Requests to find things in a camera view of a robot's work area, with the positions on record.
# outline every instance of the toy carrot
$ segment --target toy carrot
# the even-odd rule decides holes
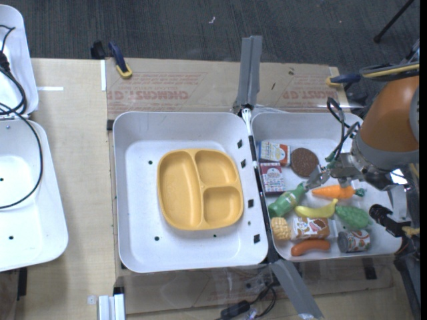
[[[365,195],[365,189],[354,189],[352,186],[341,187],[340,185],[331,185],[313,189],[312,193],[318,197],[347,199],[353,195],[363,197]]]

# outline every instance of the small carton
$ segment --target small carton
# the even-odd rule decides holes
[[[278,162],[282,166],[290,165],[290,147],[288,145],[261,141],[259,154],[260,162]]]
[[[260,163],[260,170],[266,195],[280,194],[285,191],[285,182],[279,163]]]

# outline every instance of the dark gray floor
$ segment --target dark gray floor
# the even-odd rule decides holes
[[[420,0],[381,43],[407,0],[0,0],[24,16],[32,57],[90,59],[101,40],[125,57],[240,61],[242,37],[263,36],[262,61],[318,63],[340,73],[398,63],[420,37]],[[348,91],[369,104],[378,83]]]

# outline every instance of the yellow plate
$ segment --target yellow plate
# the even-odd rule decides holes
[[[157,192],[166,221],[181,230],[226,227],[243,213],[237,167],[213,149],[166,153],[157,166]]]

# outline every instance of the white tray filled with toys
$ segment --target white tray filled with toys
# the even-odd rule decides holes
[[[346,114],[348,122],[362,122]],[[260,113],[252,120],[260,175],[276,251],[290,261],[381,255],[396,252],[393,237],[368,214],[389,196],[366,182],[343,189],[329,178],[307,190],[305,182],[340,142],[339,124],[327,113]],[[351,141],[343,144],[349,151]]]

